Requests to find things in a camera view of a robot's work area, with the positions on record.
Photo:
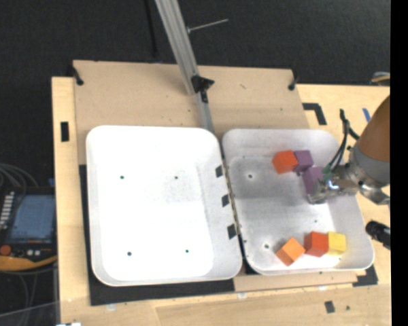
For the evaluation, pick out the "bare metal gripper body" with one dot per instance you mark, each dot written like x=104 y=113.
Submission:
x=343 y=182

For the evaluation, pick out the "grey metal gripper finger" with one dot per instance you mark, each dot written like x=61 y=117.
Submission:
x=316 y=197

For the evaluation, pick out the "purple cube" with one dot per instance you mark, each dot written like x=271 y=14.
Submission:
x=304 y=160
x=312 y=178

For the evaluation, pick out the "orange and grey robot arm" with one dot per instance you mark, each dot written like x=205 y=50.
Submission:
x=375 y=138

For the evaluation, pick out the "red cube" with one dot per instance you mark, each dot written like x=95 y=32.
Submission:
x=316 y=244

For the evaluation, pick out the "white plastic tray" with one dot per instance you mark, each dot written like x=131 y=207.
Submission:
x=156 y=209
x=268 y=212

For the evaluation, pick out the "yellow cube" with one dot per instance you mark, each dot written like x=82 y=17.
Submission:
x=337 y=243

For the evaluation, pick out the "light orange cube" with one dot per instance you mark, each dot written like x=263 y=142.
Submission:
x=290 y=251

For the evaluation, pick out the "pale brown flat board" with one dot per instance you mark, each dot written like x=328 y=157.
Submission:
x=139 y=97

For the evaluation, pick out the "black cylinder on white bracket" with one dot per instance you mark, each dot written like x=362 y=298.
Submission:
x=377 y=231

